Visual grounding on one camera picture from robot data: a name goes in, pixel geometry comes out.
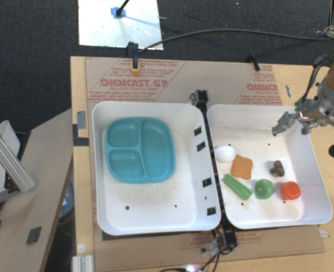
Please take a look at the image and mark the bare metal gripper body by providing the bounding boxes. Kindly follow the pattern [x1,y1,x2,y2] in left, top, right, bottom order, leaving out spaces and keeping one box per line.
[296,98,334,130]

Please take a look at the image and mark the brown mushroom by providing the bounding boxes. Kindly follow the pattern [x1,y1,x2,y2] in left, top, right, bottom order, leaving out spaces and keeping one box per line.
[269,160,286,178]

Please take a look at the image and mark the orange bread slice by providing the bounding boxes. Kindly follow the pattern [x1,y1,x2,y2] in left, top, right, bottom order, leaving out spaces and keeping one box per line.
[230,154,254,180]

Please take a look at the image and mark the red tomato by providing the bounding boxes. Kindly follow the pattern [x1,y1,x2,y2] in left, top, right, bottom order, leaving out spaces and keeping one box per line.
[280,181,302,201]

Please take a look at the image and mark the white egg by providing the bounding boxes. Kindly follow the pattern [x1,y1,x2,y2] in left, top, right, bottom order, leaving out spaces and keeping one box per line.
[214,145,236,163]

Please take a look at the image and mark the green apple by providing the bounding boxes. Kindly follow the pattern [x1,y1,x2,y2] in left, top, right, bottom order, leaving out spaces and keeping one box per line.
[253,178,276,200]

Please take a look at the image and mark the brown cardboard board, red print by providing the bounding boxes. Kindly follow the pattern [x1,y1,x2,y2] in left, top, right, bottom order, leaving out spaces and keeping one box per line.
[84,57,326,272]

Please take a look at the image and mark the green celery stick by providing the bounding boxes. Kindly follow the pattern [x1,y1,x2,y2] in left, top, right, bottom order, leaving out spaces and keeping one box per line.
[222,173,253,201]

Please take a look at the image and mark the thin black and white rod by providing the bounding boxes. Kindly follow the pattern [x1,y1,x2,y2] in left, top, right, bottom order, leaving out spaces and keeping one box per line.
[200,105,230,232]

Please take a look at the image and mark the white plastic tray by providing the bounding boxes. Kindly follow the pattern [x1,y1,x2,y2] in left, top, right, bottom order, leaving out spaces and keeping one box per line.
[91,100,223,236]
[207,104,333,230]

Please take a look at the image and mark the blue divided plate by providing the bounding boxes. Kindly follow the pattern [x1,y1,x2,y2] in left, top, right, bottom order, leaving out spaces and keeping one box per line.
[104,117,176,184]

